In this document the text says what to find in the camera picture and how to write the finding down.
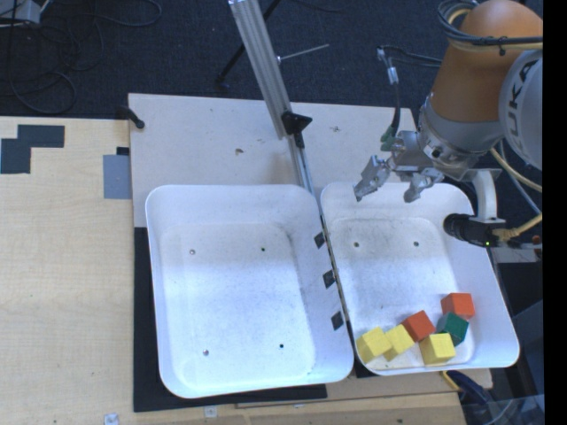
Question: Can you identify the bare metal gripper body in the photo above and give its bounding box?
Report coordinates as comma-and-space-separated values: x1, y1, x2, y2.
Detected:
384, 130, 478, 182

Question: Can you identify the white plastic tray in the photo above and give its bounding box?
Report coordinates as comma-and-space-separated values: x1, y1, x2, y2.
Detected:
144, 183, 355, 399
320, 181, 521, 377

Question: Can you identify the thin black and white rod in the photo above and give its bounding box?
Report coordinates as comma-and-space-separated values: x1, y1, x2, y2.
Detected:
290, 133, 360, 367

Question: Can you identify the orange cube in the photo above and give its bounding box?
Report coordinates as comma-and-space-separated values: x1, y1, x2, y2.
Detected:
440, 292, 477, 321
401, 310, 437, 343

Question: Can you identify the pale wood board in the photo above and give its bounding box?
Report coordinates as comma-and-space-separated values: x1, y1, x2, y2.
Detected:
128, 93, 493, 411

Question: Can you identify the green cube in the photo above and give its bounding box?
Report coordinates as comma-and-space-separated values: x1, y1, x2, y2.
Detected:
436, 311, 470, 347

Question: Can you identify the yellow cube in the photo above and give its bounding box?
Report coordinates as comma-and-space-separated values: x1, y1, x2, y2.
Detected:
418, 332, 457, 367
355, 326, 393, 364
383, 323, 416, 362

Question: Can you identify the black cylinder on white bracket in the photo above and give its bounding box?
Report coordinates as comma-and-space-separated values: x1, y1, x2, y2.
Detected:
443, 167, 507, 248

